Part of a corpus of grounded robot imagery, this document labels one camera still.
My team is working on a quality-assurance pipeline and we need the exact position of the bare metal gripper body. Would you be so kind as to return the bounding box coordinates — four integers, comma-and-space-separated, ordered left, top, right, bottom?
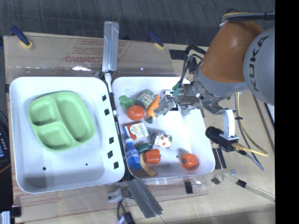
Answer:
174, 84, 220, 116

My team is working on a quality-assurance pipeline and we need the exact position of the orange carrot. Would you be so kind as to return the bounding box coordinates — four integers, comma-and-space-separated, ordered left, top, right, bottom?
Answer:
146, 94, 161, 124

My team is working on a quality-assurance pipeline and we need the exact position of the small can with green print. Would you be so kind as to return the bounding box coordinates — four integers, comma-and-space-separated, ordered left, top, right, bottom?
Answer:
136, 90, 156, 108

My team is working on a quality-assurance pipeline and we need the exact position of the orange toy tomato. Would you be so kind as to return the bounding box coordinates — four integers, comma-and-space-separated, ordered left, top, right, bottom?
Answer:
127, 105, 146, 122

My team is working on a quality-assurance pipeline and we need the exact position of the white can with orange dots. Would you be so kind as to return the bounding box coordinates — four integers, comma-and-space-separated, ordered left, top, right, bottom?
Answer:
150, 132, 173, 149

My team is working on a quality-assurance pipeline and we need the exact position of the white and orange carton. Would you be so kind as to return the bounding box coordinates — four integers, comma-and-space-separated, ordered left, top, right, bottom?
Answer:
123, 122, 150, 140

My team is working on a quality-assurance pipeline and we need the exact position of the white plastic tray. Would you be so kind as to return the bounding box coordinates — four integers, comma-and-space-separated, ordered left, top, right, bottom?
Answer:
9, 76, 126, 194
111, 76, 216, 180

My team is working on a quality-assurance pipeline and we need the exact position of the green toy broccoli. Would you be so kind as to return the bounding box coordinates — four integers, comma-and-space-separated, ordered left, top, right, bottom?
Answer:
119, 95, 135, 110

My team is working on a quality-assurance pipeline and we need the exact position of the dark green toy vegetable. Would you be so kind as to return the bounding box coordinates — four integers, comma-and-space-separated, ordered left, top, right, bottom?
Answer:
136, 143, 153, 154

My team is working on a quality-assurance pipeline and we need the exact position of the orange toy pepper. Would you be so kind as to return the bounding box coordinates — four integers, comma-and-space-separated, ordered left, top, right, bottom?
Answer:
143, 148, 162, 165
179, 153, 199, 170

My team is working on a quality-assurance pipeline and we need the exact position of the blue plastic bottle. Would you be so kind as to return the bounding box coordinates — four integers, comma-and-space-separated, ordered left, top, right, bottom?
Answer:
124, 138, 142, 171

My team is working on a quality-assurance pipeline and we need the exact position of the yellow banana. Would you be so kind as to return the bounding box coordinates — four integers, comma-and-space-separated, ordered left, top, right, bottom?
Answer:
139, 153, 157, 177

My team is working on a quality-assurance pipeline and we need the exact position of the green divided plate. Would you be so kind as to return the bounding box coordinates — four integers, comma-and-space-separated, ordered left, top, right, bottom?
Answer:
27, 90, 96, 153

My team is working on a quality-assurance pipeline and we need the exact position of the brown cardboard board, red print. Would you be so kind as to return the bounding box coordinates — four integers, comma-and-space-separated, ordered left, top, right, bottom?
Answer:
3, 31, 209, 220

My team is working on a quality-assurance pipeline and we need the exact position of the black cylinder on white bracket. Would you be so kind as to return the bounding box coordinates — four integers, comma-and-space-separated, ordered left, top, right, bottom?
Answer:
205, 108, 240, 153

